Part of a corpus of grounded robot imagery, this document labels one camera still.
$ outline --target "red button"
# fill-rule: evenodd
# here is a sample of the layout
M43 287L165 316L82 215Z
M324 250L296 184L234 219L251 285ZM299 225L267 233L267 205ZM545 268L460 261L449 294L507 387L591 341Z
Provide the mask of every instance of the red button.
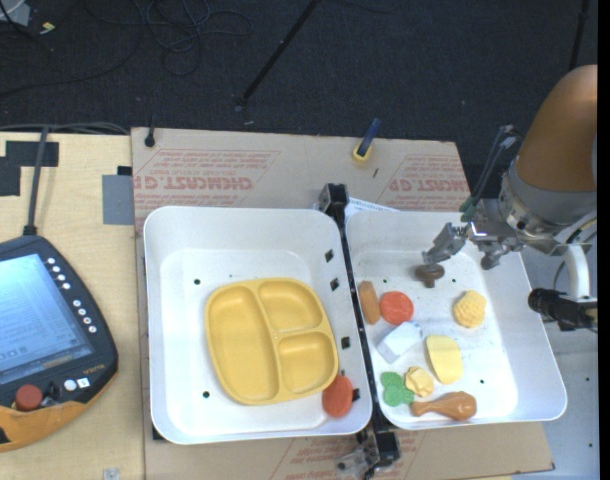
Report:
M27 412L38 409L43 400L43 393L34 384L25 384L18 388L14 402L16 409Z

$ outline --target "black pole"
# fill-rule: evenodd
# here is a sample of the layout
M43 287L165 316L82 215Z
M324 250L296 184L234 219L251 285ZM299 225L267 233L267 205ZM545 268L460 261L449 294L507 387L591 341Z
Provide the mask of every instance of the black pole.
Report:
M285 36L285 39L283 39L279 44L278 44L278 48L276 48L276 51L273 53L273 55L269 58L269 60L267 61L267 63L265 64L265 66L263 66L263 69L261 69L260 73L256 76L256 78L254 79L254 81L250 84L250 86L247 88L247 90L243 93L243 95L238 98L237 100L237 107L236 110L240 111L242 110L242 108L247 105L247 102L249 100L249 98L252 96L252 94L254 93L254 91L256 90L256 88L258 87L258 85L261 83L261 81L263 80L263 78L265 78L265 75L267 75L267 73L269 73L269 70L272 69L272 66L274 66L274 64L276 63L276 61L278 60L278 58L281 56L281 54L283 53L283 51L285 50L285 48L287 48L287 46L289 45L289 43L292 41L292 39L294 38L294 36L296 35L296 33L301 29L301 27L305 24L305 21L307 20L307 18L309 18L310 14L312 14L312 12L314 11L314 9L316 8L316 6L318 5L318 3L321 0L312 0L309 5L307 6L307 8L305 9L305 11L303 12L303 14L301 15L301 17L298 19L298 21L294 24L294 26L291 28L291 30L287 33L287 35Z
M576 28L576 38L574 39L574 48L572 49L572 60L569 63L569 71L576 67L578 61L578 50L581 46L581 38L583 36L583 29L585 28L585 20L589 11L589 3L591 0L583 0L581 12L578 15L578 26Z

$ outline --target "screen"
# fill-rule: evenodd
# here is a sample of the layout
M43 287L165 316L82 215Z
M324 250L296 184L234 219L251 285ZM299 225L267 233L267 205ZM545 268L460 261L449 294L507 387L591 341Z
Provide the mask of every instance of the screen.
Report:
M0 261L0 383L93 352L38 254Z

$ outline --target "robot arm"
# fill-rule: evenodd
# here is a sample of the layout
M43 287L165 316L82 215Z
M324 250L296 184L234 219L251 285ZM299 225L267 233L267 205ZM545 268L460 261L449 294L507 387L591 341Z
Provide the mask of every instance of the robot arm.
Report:
M458 253L467 240L484 253L481 266L485 270L497 266L503 255L530 246L547 255L563 256L576 292L554 297L551 290L541 291L530 297L530 307L557 319L561 328L587 327L588 318L597 320L597 315L585 317L586 310L597 306L585 282L589 275L582 264L585 246L562 238L566 230L576 231L596 219L597 96L597 65L567 73L538 110L503 175L498 198L482 200L481 205L476 197L468 200L461 207L466 224L445 225L433 247L423 253L424 265L417 275L435 272L438 262ZM511 138L513 131L511 126L501 127L497 141L503 136ZM586 285L587 291L579 288ZM557 312L554 302L566 306L566 316ZM570 317L568 302L581 317Z

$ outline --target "black floor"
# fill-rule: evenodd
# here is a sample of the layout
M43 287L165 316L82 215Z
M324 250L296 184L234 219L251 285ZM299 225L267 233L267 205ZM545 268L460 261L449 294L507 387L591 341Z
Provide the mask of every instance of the black floor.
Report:
M598 0L322 0L303 21L311 2L27 0L26 23L0 21L0 127L359 137L378 117L379 137L456 142L474 186L499 127L526 133L571 67L597 63Z

